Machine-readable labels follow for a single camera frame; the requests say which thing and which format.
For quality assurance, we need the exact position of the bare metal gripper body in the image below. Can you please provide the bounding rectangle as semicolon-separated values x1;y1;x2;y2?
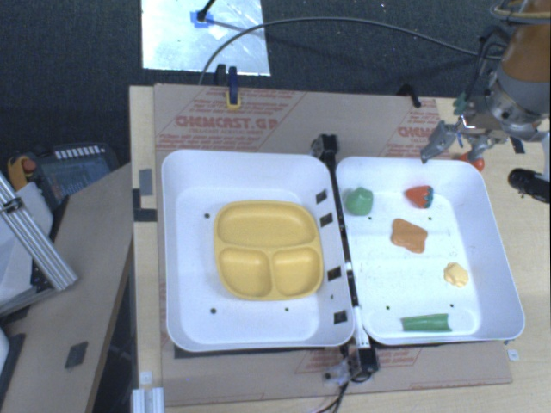
458;93;544;142

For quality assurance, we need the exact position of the orange round toy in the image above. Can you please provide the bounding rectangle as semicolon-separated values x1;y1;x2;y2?
458;151;486;173

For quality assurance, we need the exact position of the red strawberry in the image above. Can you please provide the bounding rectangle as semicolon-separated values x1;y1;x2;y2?
404;184;436;210

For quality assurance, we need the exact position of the orange biscuit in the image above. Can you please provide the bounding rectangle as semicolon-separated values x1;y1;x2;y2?
390;217;430;256

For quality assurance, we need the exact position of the green bell pepper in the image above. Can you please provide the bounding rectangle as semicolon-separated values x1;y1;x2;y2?
343;186;375;218

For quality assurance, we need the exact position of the pale yellow lumpy toy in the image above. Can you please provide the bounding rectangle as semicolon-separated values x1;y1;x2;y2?
443;261;470;289

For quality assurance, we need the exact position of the white plastic tray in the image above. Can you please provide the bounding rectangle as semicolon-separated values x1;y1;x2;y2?
334;156;527;348
160;148;358;354

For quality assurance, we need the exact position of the thin black and white rod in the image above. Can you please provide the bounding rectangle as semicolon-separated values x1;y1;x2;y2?
325;151;369;348

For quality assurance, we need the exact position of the brown cardboard board red print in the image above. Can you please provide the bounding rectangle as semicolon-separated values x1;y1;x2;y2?
152;83;515;408

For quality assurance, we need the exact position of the green celery stick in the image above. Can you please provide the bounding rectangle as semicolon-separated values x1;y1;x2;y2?
400;312;454;333

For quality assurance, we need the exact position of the yellow divided plate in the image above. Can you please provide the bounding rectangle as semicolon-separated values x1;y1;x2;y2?
213;200;325;303

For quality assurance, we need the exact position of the black cylinder on white bracket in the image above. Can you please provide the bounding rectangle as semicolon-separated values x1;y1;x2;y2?
507;129;551;204

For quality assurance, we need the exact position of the black block with thin wires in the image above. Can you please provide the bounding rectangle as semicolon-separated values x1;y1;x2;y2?
347;343;381;377
310;133;340;161

